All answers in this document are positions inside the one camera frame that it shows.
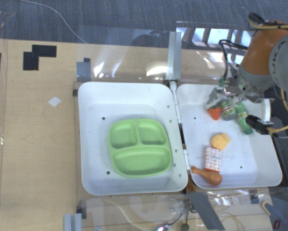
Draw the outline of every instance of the wooden surface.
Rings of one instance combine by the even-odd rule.
[[[23,71],[23,52],[31,51],[32,44],[56,45],[57,57],[40,58],[39,71]],[[3,147],[0,145],[0,231],[61,231],[64,214],[75,213],[77,180],[78,184],[81,182],[76,176],[72,96],[76,62],[89,57],[93,74],[95,67],[104,62],[102,73],[105,77],[111,76],[113,69],[116,69],[114,74],[118,80],[142,76],[145,81],[149,81],[152,77],[146,76],[146,72],[155,63],[166,61],[167,50],[0,40],[0,52],[3,65],[8,65],[8,73],[0,73],[0,83],[2,86],[5,84],[5,89],[0,89],[0,107],[5,108],[5,115],[0,115],[3,122],[1,126],[4,127]],[[214,76],[222,74],[220,63],[209,65],[193,51],[184,51],[183,57],[185,73],[190,77],[197,73],[205,81],[213,81]],[[48,103],[53,97],[61,100],[56,107]],[[154,208],[154,195],[145,197],[146,205],[128,199],[126,201],[129,201],[127,207],[157,210],[154,220],[161,213]],[[260,206],[256,206],[256,211],[254,207],[236,205],[232,207],[231,213],[238,213],[237,218],[245,230],[272,230],[268,216]],[[105,214],[105,225],[101,225],[104,231],[143,230],[142,226],[144,230],[153,230],[156,227],[155,223],[149,222],[137,223],[139,227],[130,225],[128,219],[121,216],[120,209],[114,211],[113,208],[107,205],[102,211]],[[89,211],[91,216],[96,216],[100,209],[97,205],[90,206]],[[109,217],[107,214],[111,211],[113,215]],[[159,221],[173,218],[173,215],[164,216]],[[198,216],[190,217],[189,224],[190,230],[205,230]],[[226,230],[237,230],[230,218],[224,220],[224,225]],[[84,230],[93,231],[93,227]]]

